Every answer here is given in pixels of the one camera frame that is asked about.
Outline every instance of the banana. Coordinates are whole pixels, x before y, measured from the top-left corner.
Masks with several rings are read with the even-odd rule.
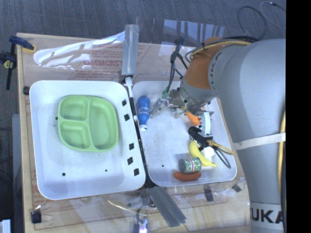
[[[191,156],[194,157],[199,157],[202,166],[213,166],[216,167],[217,165],[213,162],[211,162],[209,159],[207,159],[201,152],[199,151],[198,145],[196,144],[195,141],[191,141],[189,144],[189,150]]]

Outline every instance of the dark floor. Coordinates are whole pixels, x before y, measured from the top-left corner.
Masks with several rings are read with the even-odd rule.
[[[285,10],[286,0],[0,0],[0,50],[10,51],[9,37],[17,32],[104,38],[123,31],[125,24],[140,26],[140,42],[171,43],[179,35],[191,46],[212,35],[285,38]],[[184,22],[188,35],[176,29]],[[198,33],[195,23],[213,29]],[[11,130],[18,114],[17,72],[10,90],[7,74],[0,65],[0,221],[14,213]]]

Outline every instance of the hot dog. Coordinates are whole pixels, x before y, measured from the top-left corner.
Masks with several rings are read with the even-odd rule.
[[[201,177],[201,172],[197,171],[191,174],[184,174],[181,172],[175,172],[174,177],[180,181],[195,181]]]

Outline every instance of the blue clamp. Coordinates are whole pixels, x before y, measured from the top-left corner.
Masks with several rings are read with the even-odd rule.
[[[8,77],[6,81],[6,89],[10,90],[10,83],[11,83],[11,76],[12,70],[17,66],[16,54],[15,54],[15,46],[20,45],[23,48],[34,50],[35,47],[30,44],[28,41],[24,40],[23,38],[17,36],[10,36],[9,41],[11,44],[11,52],[3,52],[0,53],[0,64],[2,64],[6,69],[8,69]]]

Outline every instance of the clear plastic sheet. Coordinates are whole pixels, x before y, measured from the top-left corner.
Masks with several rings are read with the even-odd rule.
[[[157,23],[154,18],[144,21],[137,18],[142,35],[155,33]],[[170,54],[178,36],[182,35],[186,39],[185,45],[188,47],[184,47],[181,52],[184,56],[205,38],[215,35],[226,37],[230,32],[214,25],[166,20],[162,25],[162,33],[160,43],[153,43],[152,40],[139,43],[134,83],[168,81]],[[25,49],[21,51],[24,86],[30,87],[40,80],[121,82],[123,79],[122,33],[97,40],[22,33],[18,36],[36,46],[35,53]],[[185,69],[181,63],[176,63],[176,67],[184,74]],[[140,232],[191,232],[249,224],[247,184],[237,156],[238,173],[231,181],[165,188],[187,218],[186,223],[179,227],[168,226],[148,197],[146,189],[69,200],[49,200],[43,197],[36,183],[29,96],[25,95],[24,99],[31,168],[29,185],[33,200],[33,207],[29,210],[39,212],[42,220],[34,224],[35,230],[54,228],[62,232],[59,227],[70,226],[70,229],[78,229],[79,232],[102,232],[105,228],[107,232],[131,233],[135,225],[139,224]]]

